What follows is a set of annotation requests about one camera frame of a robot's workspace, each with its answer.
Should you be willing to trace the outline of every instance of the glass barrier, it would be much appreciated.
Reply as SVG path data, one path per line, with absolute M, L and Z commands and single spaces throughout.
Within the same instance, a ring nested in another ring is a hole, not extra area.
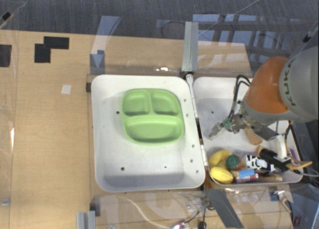
M 0 1 L 0 227 L 9 228 L 19 12 L 23 3 Z

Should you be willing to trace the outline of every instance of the wire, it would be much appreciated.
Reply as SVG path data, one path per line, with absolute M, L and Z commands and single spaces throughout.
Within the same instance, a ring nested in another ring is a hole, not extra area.
M 156 227 L 159 227 L 159 228 L 164 228 L 164 229 L 171 229 L 170 227 L 166 227 L 166 226 L 163 226 L 163 225 L 160 225 L 158 223 L 155 223 L 151 220 L 149 220 L 149 218 L 144 214 L 144 212 L 141 210 L 141 208 L 132 200 L 126 198 L 126 197 L 123 197 L 123 196 L 119 196 L 119 198 L 123 198 L 123 199 L 126 199 L 127 201 L 129 201 L 130 203 L 132 203 L 135 208 L 138 210 L 138 212 L 142 215 L 143 219 L 147 222 L 149 222 L 150 224 L 156 226 Z
M 289 122 L 289 125 L 285 131 L 285 141 L 287 141 L 287 137 L 288 137 L 288 133 L 289 131 L 291 130 L 292 126 L 293 126 L 293 122 L 292 121 L 288 121 Z
M 307 169 L 310 170 L 310 171 L 315 172 L 315 174 L 303 173 L 303 172 L 300 172 L 298 170 L 294 170 L 293 172 L 296 173 L 296 174 L 307 176 L 307 177 L 314 177 L 314 178 L 319 177 L 319 172 L 318 171 L 314 170 L 313 168 L 307 168 Z
M 201 207 L 201 208 L 196 212 L 196 214 L 195 214 L 191 219 L 185 221 L 184 224 L 187 224 L 187 223 L 191 222 L 194 218 L 196 218 L 196 217 L 198 216 L 198 214 L 199 214 L 203 209 L 206 209 L 207 207 L 208 207 L 208 205 Z
M 205 221 L 205 215 L 206 215 L 206 207 L 204 209 L 203 222 Z
M 240 78 L 243 78 L 245 79 L 247 82 L 245 81 L 239 81 Z M 244 76 L 244 75 L 238 75 L 236 77 L 236 85 L 235 85 L 235 90 L 234 90 L 234 98 L 233 98 L 233 104 L 232 104 L 232 107 L 231 107 L 231 110 L 228 114 L 228 118 L 230 119 L 230 121 L 233 119 L 233 116 L 234 116 L 234 113 L 235 113 L 235 110 L 236 110 L 236 103 L 237 103 L 237 96 L 238 96 L 238 91 L 239 91 L 239 87 L 240 87 L 240 84 L 245 84 L 246 86 L 250 86 L 251 82 L 250 80 Z
M 291 222 L 294 222 L 293 219 L 294 219 L 294 213 L 293 213 L 293 208 L 291 207 L 291 203 L 290 201 L 287 201 L 288 204 L 289 204 L 289 208 L 290 208 L 290 218 L 291 218 Z
M 213 28 L 215 25 L 217 25 L 217 24 L 220 23 L 221 21 L 224 21 L 224 20 L 226 20 L 226 19 L 228 19 L 228 18 L 230 18 L 230 17 L 232 17 L 232 16 L 234 16 L 234 15 L 236 15 L 236 14 L 238 14 L 238 13 L 244 11 L 245 9 L 251 7 L 252 5 L 254 5 L 254 4 L 256 4 L 256 3 L 260 2 L 260 1 L 261 1 L 261 0 L 256 0 L 256 1 L 252 2 L 251 4 L 249 4 L 249 5 L 245 6 L 245 7 L 243 7 L 242 9 L 238 10 L 237 12 L 235 12 L 235 13 L 229 15 L 228 17 L 217 21 L 216 23 L 212 24 L 208 29 L 206 29 L 205 31 L 203 31 L 199 36 L 203 35 L 203 34 L 204 34 L 205 32 L 207 32 L 207 31 L 209 31 L 211 28 Z

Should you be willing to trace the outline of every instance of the black cable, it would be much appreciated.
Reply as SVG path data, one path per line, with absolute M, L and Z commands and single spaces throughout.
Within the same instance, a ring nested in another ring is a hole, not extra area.
M 204 209 L 203 221 L 199 222 L 198 229 L 206 229 L 207 227 L 207 224 L 205 222 L 205 214 L 206 214 L 206 208 Z
M 239 81 L 239 79 L 240 78 L 244 78 L 247 82 L 245 82 L 245 81 Z M 235 91 L 234 91 L 234 98 L 233 98 L 233 104 L 235 103 L 235 102 L 237 102 L 237 96 L 238 96 L 238 91 L 239 91 L 239 87 L 240 87 L 240 84 L 245 84 L 246 86 L 250 86 L 250 81 L 249 81 L 249 79 L 246 77 L 246 76 L 244 76 L 244 75 L 238 75 L 237 77 L 236 77 L 236 85 L 235 85 Z M 231 110 L 230 110 L 230 113 L 228 114 L 228 118 L 229 119 L 231 119 L 232 120 L 232 116 L 234 115 L 234 113 L 235 113 L 235 111 L 234 111 L 234 108 L 233 108 L 233 106 L 232 106 L 232 108 L 231 108 Z
M 287 127 L 287 129 L 286 129 L 286 131 L 285 131 L 285 140 L 287 140 L 288 133 L 289 133 L 290 129 L 291 129 L 292 126 L 293 126 L 293 123 L 292 123 L 291 121 L 288 121 L 288 122 L 289 122 L 289 125 L 288 125 L 288 127 Z
M 191 219 L 185 221 L 184 224 L 187 224 L 187 223 L 191 222 L 194 218 L 196 218 L 196 217 L 198 216 L 198 214 L 202 211 L 202 209 L 206 209 L 206 208 L 207 208 L 207 206 L 201 207 L 201 208 L 196 212 L 196 214 L 195 214 Z
M 289 204 L 289 208 L 290 208 L 290 218 L 291 218 L 291 222 L 294 222 L 294 213 L 293 213 L 293 208 L 291 207 L 291 203 L 289 201 L 287 201 Z
M 303 172 L 301 172 L 299 170 L 293 170 L 293 172 L 296 173 L 296 174 L 299 174 L 299 175 L 307 176 L 307 177 L 314 177 L 314 178 L 319 177 L 319 172 L 316 171 L 315 169 L 310 168 L 310 167 L 308 167 L 306 169 L 315 172 L 315 174 L 303 173 Z

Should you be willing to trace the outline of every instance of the green divided plate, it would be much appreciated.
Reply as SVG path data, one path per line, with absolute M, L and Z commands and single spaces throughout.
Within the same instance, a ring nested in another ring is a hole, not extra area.
M 163 89 L 133 89 L 122 98 L 122 125 L 134 143 L 168 144 L 184 135 L 184 120 L 176 95 Z

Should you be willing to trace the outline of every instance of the clear plastic panel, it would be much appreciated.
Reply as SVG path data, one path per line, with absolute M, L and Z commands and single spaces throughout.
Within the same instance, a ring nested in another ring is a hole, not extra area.
M 198 73 L 254 75 L 270 57 L 289 57 L 307 44 L 318 22 L 244 14 L 198 14 Z
M 103 16 L 90 55 L 91 74 L 178 75 L 185 22 Z
M 199 30 L 196 78 L 238 74 L 252 77 L 270 57 L 289 57 L 302 49 L 307 43 L 305 36 L 316 27 L 302 19 L 241 14 L 194 15 L 193 21 L 198 22 Z M 102 74 L 181 77 L 185 26 L 183 21 L 103 16 L 90 54 L 88 81 Z M 91 108 L 89 93 L 91 208 L 98 213 L 97 228 L 173 228 L 193 217 L 202 205 L 203 193 L 198 189 L 113 194 L 97 185 Z M 288 185 L 247 185 L 225 192 L 245 227 L 292 226 L 280 195 L 285 193 L 291 200 Z M 224 228 L 216 211 L 208 211 L 206 216 L 210 226 Z M 201 211 L 190 225 L 195 228 L 202 217 Z
M 0 228 L 9 228 L 19 19 L 23 3 L 0 1 Z

